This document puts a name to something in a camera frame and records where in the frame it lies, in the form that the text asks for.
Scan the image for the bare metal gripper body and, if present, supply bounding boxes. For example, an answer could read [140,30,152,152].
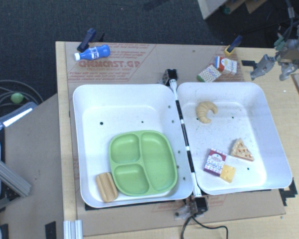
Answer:
[279,38,299,64]

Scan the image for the white orange and blue carton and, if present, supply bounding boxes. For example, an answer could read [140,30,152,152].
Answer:
[214,56,238,75]

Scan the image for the green and white patterned box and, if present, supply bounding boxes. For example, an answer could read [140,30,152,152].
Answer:
[196,64,222,83]

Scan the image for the white plastic tray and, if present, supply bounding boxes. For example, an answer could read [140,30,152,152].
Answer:
[176,81,293,196]
[72,83,194,209]

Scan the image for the yellow toy croissant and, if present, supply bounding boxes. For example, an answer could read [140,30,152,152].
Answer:
[195,101,218,124]

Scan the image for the toy pizza slice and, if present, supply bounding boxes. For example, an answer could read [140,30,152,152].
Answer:
[230,137,255,162]

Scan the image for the black and white thin rod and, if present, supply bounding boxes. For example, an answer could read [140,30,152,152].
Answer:
[169,79,202,197]

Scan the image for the red and white carton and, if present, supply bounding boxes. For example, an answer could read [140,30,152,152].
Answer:
[203,148,228,176]

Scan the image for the yellow toy cheese slice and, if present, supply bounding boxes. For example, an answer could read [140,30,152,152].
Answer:
[219,164,236,183]

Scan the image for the brown cardboard board red print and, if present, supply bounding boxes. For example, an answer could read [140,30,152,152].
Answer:
[64,41,287,237]

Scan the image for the green divided plate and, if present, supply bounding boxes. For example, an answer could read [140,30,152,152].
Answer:
[108,130,178,197]

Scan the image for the blue plastic bottle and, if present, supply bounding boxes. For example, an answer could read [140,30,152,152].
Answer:
[73,44,111,62]

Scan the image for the tan toy bread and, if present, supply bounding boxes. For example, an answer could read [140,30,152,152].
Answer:
[95,172,119,203]

